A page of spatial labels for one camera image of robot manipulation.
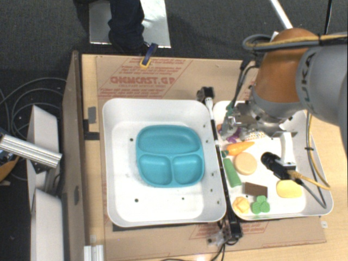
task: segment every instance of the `green clover-shaped toy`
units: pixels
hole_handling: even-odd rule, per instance
[[[251,211],[258,215],[259,213],[268,213],[270,211],[270,205],[267,202],[267,197],[259,195],[256,197],[256,202],[251,204]]]

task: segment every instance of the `toy carrot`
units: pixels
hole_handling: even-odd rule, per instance
[[[239,153],[241,153],[242,151],[251,147],[254,143],[255,142],[253,142],[253,141],[244,141],[244,142],[239,142],[239,143],[233,143],[233,144],[229,144],[227,146],[226,150],[228,151],[228,154],[230,156],[236,156]]]

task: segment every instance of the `silver sheet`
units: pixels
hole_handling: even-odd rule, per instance
[[[164,0],[141,0],[145,13],[143,36],[149,44],[170,48],[167,14]],[[100,0],[89,5],[90,43],[110,44],[108,21],[111,19],[110,3]]]

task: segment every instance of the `blue and yellow clamp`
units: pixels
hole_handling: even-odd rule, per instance
[[[145,56],[140,61],[140,67],[143,69],[147,69],[147,67],[150,65],[151,57],[154,56],[156,53],[156,50],[158,48],[158,45],[156,43],[152,43],[150,47],[148,48]]]

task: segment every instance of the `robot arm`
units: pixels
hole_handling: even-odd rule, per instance
[[[286,43],[293,38],[318,39],[307,30],[292,28],[280,32],[272,42]],[[340,127],[347,153],[346,35],[338,44],[311,44],[310,48],[302,41],[292,49],[271,49],[272,42],[265,49],[268,52],[251,88],[249,101],[232,105],[221,136],[226,138],[237,128],[241,129],[242,139],[255,131],[279,136],[281,123],[297,111],[308,109],[319,119]]]

